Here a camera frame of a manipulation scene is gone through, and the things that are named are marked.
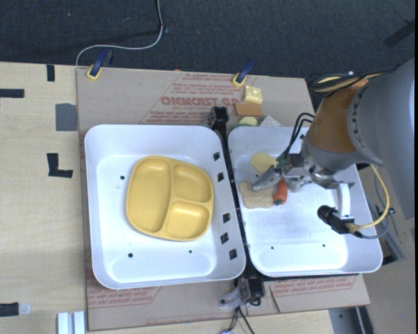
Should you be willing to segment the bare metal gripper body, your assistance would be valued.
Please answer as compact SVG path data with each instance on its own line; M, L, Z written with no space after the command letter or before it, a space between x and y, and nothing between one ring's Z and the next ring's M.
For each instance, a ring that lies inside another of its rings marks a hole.
M304 186L317 184L323 189L337 189L341 185L353 187L353 181L338 180L336 172L319 166L311 157L305 157L302 153L281 154L277 157L277 168L281 170L281 176L287 183L288 178L300 178L304 180Z

